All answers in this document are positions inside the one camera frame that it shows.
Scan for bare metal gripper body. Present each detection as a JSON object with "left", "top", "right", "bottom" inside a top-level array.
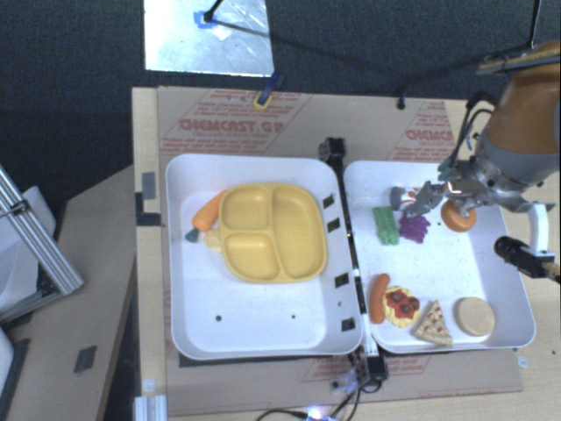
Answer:
[{"left": 446, "top": 162, "right": 534, "bottom": 213}]

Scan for orange doughnut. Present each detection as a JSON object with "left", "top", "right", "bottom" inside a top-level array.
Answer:
[{"left": 439, "top": 199, "right": 478, "bottom": 233}]

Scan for white and red can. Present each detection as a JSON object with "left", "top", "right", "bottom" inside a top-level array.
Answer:
[{"left": 389, "top": 186, "right": 423, "bottom": 212}]

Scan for purple grapes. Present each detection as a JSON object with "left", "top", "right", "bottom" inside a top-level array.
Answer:
[{"left": 398, "top": 212, "right": 431, "bottom": 245}]

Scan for green bean pods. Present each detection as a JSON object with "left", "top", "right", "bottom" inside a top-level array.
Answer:
[{"left": 372, "top": 206, "right": 401, "bottom": 246}]

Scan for white plastic tray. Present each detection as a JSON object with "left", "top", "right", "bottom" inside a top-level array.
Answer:
[
  {"left": 343, "top": 160, "right": 536, "bottom": 354},
  {"left": 165, "top": 153, "right": 365, "bottom": 361}
]

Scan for thin black and white rod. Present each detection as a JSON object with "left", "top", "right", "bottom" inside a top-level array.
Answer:
[{"left": 330, "top": 155, "right": 377, "bottom": 361}]

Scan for round beige biscuit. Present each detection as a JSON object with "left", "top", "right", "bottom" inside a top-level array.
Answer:
[{"left": 452, "top": 296, "right": 496, "bottom": 338}]

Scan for orange sausage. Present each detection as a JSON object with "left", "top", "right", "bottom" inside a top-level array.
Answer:
[{"left": 368, "top": 273, "right": 392, "bottom": 325}]

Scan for yellow spaghetti with meatballs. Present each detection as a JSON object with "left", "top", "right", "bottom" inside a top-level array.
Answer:
[{"left": 382, "top": 285, "right": 423, "bottom": 330}]

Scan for pizza slice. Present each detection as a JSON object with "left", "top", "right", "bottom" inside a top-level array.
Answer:
[{"left": 412, "top": 299, "right": 453, "bottom": 347}]

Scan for yellow divided plate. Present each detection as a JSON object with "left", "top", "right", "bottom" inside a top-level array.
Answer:
[{"left": 217, "top": 182, "right": 329, "bottom": 285}]

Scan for brown cardboard board red print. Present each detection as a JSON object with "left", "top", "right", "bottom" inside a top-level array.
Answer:
[{"left": 156, "top": 86, "right": 525, "bottom": 417}]

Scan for pale yellow toy food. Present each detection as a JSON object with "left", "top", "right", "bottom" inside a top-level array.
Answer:
[{"left": 202, "top": 228, "right": 224, "bottom": 254}]

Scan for orange carrot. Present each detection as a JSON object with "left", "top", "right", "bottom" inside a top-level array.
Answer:
[{"left": 184, "top": 189, "right": 229, "bottom": 244}]

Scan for black cylinder on white bracket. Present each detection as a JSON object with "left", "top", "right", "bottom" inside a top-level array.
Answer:
[{"left": 494, "top": 202, "right": 561, "bottom": 285}]

